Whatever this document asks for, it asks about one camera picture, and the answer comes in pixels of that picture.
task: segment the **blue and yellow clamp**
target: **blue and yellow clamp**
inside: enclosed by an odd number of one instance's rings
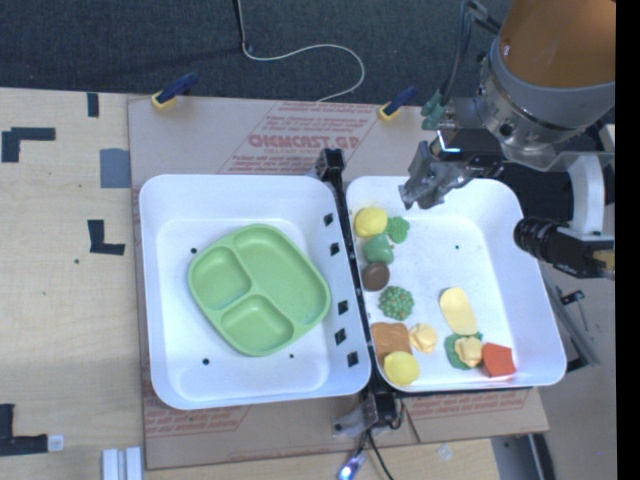
[[[187,73],[178,78],[172,84],[169,84],[162,91],[151,96],[151,103],[158,110],[165,110],[176,102],[176,96],[187,94],[191,88],[198,82],[198,75],[195,73]]]
[[[391,121],[398,114],[400,107],[409,103],[416,94],[418,94],[418,90],[413,86],[405,89],[378,109],[378,117],[383,121]]]

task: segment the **wooden surface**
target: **wooden surface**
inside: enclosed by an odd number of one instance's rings
[[[2,478],[100,478],[103,449],[142,446],[131,191],[100,186],[100,150],[128,149],[126,96],[0,89],[0,130],[54,127],[0,164],[0,403],[14,435],[58,434],[64,451],[0,457]],[[89,252],[87,221],[124,255]],[[489,440],[385,448],[395,478],[498,479]],[[147,479],[335,478],[345,454],[145,472]],[[384,478],[373,453],[358,479]]]

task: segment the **divided green plate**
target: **divided green plate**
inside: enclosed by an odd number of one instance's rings
[[[217,240],[189,267],[189,290],[236,350],[265,356],[327,314],[331,292],[306,255],[273,226],[251,224]]]

